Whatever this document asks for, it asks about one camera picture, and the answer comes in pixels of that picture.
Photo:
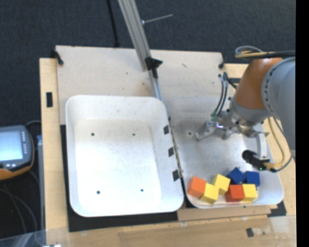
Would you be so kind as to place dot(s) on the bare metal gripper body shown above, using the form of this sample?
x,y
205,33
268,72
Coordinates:
x,y
240,127

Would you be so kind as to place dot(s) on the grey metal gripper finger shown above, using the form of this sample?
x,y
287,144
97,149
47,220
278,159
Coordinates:
x,y
204,131
227,134

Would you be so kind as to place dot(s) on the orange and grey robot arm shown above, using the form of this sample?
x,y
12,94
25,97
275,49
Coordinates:
x,y
267,86

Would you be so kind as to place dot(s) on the white plastic tray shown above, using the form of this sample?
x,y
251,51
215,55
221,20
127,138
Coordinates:
x,y
118,158
211,158

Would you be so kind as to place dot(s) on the blue cube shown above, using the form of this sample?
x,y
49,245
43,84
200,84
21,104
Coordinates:
x,y
252,178
236,175

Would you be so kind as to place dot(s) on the yellow cube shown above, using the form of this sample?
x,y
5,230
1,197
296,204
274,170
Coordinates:
x,y
250,192
210,193
221,183

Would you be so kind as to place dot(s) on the orange cube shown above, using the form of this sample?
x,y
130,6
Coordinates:
x,y
235,193
196,186

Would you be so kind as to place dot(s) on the pale flat board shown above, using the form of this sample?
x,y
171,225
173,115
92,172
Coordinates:
x,y
103,71

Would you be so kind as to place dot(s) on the black cylinder on white bracket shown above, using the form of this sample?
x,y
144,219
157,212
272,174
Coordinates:
x,y
256,158

